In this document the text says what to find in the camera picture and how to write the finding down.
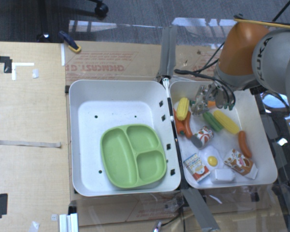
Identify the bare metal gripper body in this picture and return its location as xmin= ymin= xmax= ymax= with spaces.
xmin=195 ymin=83 xmax=224 ymax=109

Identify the short yellow corn cob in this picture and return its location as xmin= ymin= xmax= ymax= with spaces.
xmin=176 ymin=97 xmax=190 ymax=121

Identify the green cucumber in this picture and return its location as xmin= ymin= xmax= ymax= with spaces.
xmin=202 ymin=111 xmax=224 ymax=133

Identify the orange sausage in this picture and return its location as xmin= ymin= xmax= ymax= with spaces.
xmin=238 ymin=130 xmax=253 ymax=159
xmin=183 ymin=110 xmax=193 ymax=139

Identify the orange carrot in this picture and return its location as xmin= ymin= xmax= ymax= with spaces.
xmin=172 ymin=108 xmax=186 ymax=136

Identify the long yellow corn cob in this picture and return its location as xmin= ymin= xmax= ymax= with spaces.
xmin=212 ymin=109 xmax=240 ymax=135

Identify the red and white can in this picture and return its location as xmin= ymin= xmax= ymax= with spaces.
xmin=191 ymin=125 xmax=214 ymax=149

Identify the white fried egg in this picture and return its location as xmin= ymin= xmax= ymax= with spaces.
xmin=198 ymin=145 xmax=225 ymax=172

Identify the white plastic tray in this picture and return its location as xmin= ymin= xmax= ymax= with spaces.
xmin=69 ymin=79 xmax=182 ymax=197
xmin=169 ymin=80 xmax=278 ymax=190

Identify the small red and white carton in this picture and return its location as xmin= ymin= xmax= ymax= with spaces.
xmin=183 ymin=153 xmax=211 ymax=183

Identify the brown and white carton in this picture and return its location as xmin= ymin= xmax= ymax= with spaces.
xmin=223 ymin=148 xmax=259 ymax=180

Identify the white block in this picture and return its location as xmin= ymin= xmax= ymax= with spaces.
xmin=210 ymin=168 xmax=236 ymax=185

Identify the green divided plate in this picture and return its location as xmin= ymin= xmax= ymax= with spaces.
xmin=100 ymin=124 xmax=168 ymax=189

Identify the brown cardboard board red print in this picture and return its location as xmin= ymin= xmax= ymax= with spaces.
xmin=64 ymin=41 xmax=280 ymax=227

